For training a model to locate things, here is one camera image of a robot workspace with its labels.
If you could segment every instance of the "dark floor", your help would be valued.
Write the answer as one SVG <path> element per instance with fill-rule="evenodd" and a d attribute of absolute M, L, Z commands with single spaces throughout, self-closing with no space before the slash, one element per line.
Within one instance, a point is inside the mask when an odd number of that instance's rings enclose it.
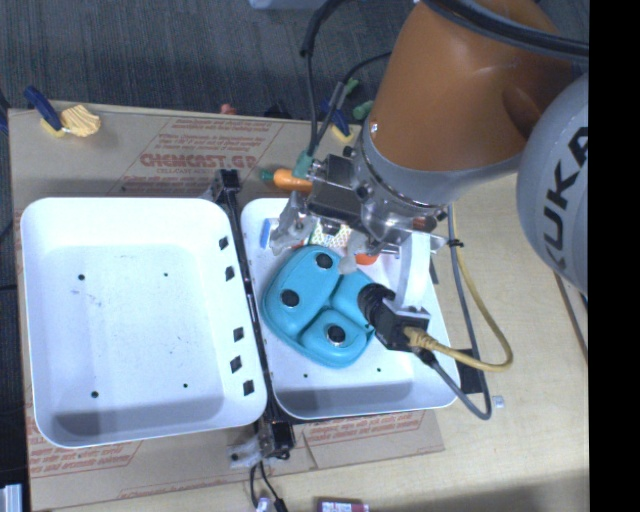
<path fill-rule="evenodd" d="M 589 38 L 589 0 L 542 0 L 566 37 Z M 357 62 L 388 51 L 412 0 L 346 2 L 324 25 L 315 87 L 329 95 Z M 15 107 L 35 85 L 50 98 L 261 116 L 279 103 L 309 119 L 299 56 L 308 10 L 258 11 L 247 0 L 2 0 L 0 86 Z M 383 63 L 363 70 L 345 105 L 375 97 Z M 0 136 L 0 487 L 25 481 L 14 290 L 9 151 Z"/>

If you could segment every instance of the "blue handle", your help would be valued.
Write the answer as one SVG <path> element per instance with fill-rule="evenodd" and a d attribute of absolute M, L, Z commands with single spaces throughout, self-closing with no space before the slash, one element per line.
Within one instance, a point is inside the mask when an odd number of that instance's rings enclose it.
<path fill-rule="evenodd" d="M 60 122 L 60 118 L 58 117 L 58 113 L 53 108 L 49 100 L 45 98 L 45 96 L 38 91 L 33 85 L 28 86 L 24 90 L 24 97 L 29 100 L 37 110 L 40 112 L 40 115 L 44 118 L 44 120 L 51 125 L 51 127 L 58 131 L 62 130 L 62 123 Z"/>

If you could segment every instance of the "cardboard sheet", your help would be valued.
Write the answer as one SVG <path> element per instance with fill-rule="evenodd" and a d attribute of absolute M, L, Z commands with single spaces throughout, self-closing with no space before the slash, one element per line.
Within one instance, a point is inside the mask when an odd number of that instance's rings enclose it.
<path fill-rule="evenodd" d="M 240 207 L 256 197 L 284 197 L 260 170 L 292 167 L 306 146 L 308 124 L 299 121 L 204 115 L 87 105 L 101 130 L 86 139 L 56 139 L 34 111 L 11 111 L 11 169 L 20 296 L 23 297 L 19 222 L 33 201 L 63 197 L 197 197 L 215 171 L 239 171 Z M 341 154 L 325 138 L 317 157 Z M 226 450 L 248 440 L 252 427 L 181 435 L 97 448 L 67 450 L 39 433 L 31 407 L 29 346 L 21 311 L 34 511 L 210 487 L 248 479 L 231 470 Z M 432 411 L 348 418 L 295 427 L 291 459 L 272 474 L 299 473 L 444 449 Z"/>

